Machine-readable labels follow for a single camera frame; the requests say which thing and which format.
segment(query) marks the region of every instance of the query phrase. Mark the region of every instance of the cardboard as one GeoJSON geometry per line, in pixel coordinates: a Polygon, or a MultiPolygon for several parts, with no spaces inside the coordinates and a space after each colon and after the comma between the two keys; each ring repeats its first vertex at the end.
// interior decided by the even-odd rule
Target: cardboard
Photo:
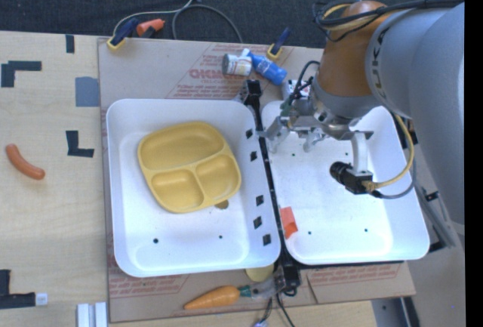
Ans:
{"type": "MultiPolygon", "coordinates": [[[[239,92],[247,77],[224,76],[221,65],[223,56],[240,54],[243,48],[249,48],[255,54],[265,54],[268,45],[128,39],[122,49],[111,51],[106,40],[98,40],[98,60],[110,322],[264,309],[266,300],[242,298],[236,304],[220,309],[183,310],[187,301],[217,286],[250,284],[243,270],[139,279],[128,276],[118,268],[112,250],[105,115],[113,102],[123,98],[243,98],[239,92]]],[[[303,66],[311,60],[320,60],[321,54],[322,49],[284,47],[277,64],[288,71],[287,79],[297,79],[303,66]]],[[[260,80],[263,88],[262,107],[272,100],[281,100],[280,87],[255,73],[250,78],[260,80]]],[[[302,284],[297,289],[297,295],[283,296],[287,307],[392,298],[415,293],[406,263],[309,269],[301,270],[300,275],[302,284]]]]}

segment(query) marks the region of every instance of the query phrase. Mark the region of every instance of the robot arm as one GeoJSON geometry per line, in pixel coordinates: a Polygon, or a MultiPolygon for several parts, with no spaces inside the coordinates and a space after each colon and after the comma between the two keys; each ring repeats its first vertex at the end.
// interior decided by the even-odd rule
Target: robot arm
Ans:
{"type": "Polygon", "coordinates": [[[286,100],[265,133],[272,150],[290,131],[306,139],[306,151],[325,137],[350,140],[354,164],[336,162],[330,172],[348,190],[371,193],[377,184],[364,158],[371,132],[351,127],[382,105],[413,121],[451,219],[464,227],[464,0],[334,3],[316,20],[329,41],[309,97],[286,100]],[[339,8],[341,17],[328,19],[339,8]]]}

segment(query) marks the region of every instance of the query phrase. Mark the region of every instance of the blue bottle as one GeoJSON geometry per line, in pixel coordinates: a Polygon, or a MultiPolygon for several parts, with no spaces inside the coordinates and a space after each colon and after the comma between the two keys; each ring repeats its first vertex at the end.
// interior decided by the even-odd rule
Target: blue bottle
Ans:
{"type": "Polygon", "coordinates": [[[287,71],[280,68],[277,64],[264,56],[257,56],[256,54],[248,52],[251,57],[255,72],[261,74],[264,78],[270,80],[275,85],[280,85],[285,79],[287,71]]]}

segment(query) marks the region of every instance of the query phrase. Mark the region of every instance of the white cable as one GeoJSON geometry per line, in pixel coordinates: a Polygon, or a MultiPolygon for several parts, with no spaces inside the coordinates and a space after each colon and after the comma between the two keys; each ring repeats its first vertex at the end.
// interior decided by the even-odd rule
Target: white cable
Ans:
{"type": "Polygon", "coordinates": [[[131,15],[127,16],[127,17],[124,17],[122,20],[120,20],[115,25],[114,30],[112,31],[112,35],[115,35],[115,33],[117,32],[117,29],[121,26],[122,23],[124,23],[126,20],[129,20],[132,17],[144,16],[144,15],[149,15],[149,14],[173,14],[173,13],[177,13],[178,11],[183,10],[184,8],[187,8],[188,6],[190,6],[192,4],[192,2],[193,2],[193,0],[188,0],[188,2],[186,4],[184,4],[181,8],[176,9],[176,10],[169,10],[169,11],[144,11],[144,12],[140,12],[140,13],[131,14],[131,15]]]}

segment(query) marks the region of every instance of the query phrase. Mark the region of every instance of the brown object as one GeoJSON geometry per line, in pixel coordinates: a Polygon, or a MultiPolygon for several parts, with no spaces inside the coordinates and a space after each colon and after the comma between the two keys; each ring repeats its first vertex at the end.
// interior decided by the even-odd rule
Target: brown object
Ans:
{"type": "MultiPolygon", "coordinates": [[[[346,8],[341,17],[365,13],[383,6],[385,5],[376,1],[358,1],[346,8]]],[[[317,75],[317,81],[324,91],[346,97],[371,94],[365,78],[365,54],[375,29],[386,18],[387,15],[381,16],[338,42],[328,41],[317,75]]],[[[347,26],[333,31],[331,38],[337,39],[352,28],[353,26],[347,26]]]]}
{"type": "Polygon", "coordinates": [[[240,291],[234,285],[225,285],[209,291],[184,305],[185,310],[229,306],[240,298],[240,291]]]}
{"type": "Polygon", "coordinates": [[[22,157],[20,151],[18,150],[18,147],[15,144],[8,144],[5,147],[5,151],[12,165],[14,165],[18,171],[25,174],[27,177],[31,177],[36,180],[41,180],[43,177],[45,177],[45,171],[39,167],[28,163],[22,157]]]}

